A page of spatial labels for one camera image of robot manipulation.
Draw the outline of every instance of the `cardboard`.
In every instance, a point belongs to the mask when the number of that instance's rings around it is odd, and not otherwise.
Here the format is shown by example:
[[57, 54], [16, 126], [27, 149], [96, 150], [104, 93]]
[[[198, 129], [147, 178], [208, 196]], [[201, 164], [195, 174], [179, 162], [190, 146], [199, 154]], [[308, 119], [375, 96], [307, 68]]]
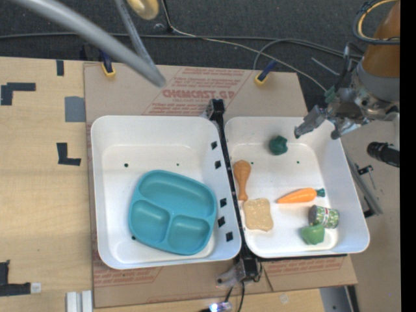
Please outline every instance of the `cardboard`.
[[[263, 86], [254, 84], [258, 71], [159, 66], [166, 86], [158, 89], [128, 67], [116, 64], [116, 75], [106, 77], [100, 64], [84, 65], [88, 179], [90, 189], [95, 307], [173, 302], [224, 297], [217, 275], [233, 260], [134, 270], [115, 270], [99, 258], [96, 244], [94, 180], [90, 128], [104, 115], [203, 115], [209, 100], [222, 98], [225, 122], [235, 116], [304, 116], [307, 112], [295, 73], [271, 72]], [[356, 283], [350, 257], [282, 260], [263, 263], [259, 282], [247, 294], [271, 293]]]

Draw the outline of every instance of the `brown toy drumstick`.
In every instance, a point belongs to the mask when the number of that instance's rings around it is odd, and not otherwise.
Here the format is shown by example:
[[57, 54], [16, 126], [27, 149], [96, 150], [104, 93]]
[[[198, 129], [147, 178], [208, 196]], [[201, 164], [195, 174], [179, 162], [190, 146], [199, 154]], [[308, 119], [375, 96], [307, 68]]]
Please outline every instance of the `brown toy drumstick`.
[[246, 184], [252, 167], [249, 162], [238, 161], [234, 164], [234, 176], [239, 184], [239, 200], [247, 201]]

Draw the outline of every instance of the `black hole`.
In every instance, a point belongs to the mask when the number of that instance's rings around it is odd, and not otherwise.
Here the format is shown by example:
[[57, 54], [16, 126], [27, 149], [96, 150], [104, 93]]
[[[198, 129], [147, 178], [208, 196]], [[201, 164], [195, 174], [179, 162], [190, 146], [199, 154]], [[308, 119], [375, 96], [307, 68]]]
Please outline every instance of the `black hole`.
[[226, 219], [224, 217], [218, 219], [218, 227], [222, 227], [226, 223]]
[[233, 233], [232, 232], [227, 232], [226, 233], [226, 240], [228, 242], [233, 240]]

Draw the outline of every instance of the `white plastic tray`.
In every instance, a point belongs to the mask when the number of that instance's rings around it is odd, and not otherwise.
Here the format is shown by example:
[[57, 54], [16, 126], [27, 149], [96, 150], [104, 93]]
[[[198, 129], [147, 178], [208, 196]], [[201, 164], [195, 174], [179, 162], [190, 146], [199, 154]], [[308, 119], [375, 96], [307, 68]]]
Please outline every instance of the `white plastic tray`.
[[[142, 268], [232, 259], [241, 236], [215, 125], [206, 118], [104, 116], [91, 129], [97, 240], [112, 268]], [[140, 177], [167, 170], [200, 181], [217, 198], [217, 219], [208, 245], [176, 255], [132, 239], [128, 210]]]
[[[248, 197], [268, 198], [274, 221], [268, 232], [247, 229], [239, 201], [247, 246], [264, 258], [362, 252], [369, 244], [369, 232], [341, 141], [330, 138], [333, 125], [328, 121], [296, 139], [294, 128], [302, 122], [302, 118], [237, 117], [225, 126], [231, 165], [241, 159], [252, 163]], [[278, 135], [288, 140], [288, 151], [276, 156], [268, 142]], [[276, 203], [302, 187], [324, 187], [326, 196], [307, 203]], [[324, 242], [307, 245], [300, 229], [308, 225], [308, 210], [314, 204], [338, 209], [340, 220], [337, 228], [325, 230]]]

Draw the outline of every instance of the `carrot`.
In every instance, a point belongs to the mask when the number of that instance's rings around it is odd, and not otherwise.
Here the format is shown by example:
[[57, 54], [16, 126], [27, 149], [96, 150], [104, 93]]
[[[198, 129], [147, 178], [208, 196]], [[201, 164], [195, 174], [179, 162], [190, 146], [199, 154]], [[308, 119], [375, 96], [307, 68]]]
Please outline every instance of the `carrot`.
[[317, 196], [325, 196], [325, 190], [315, 190], [311, 187], [301, 188], [294, 192], [291, 192], [280, 199], [277, 199], [277, 203], [296, 203], [296, 202], [309, 202], [313, 201]]

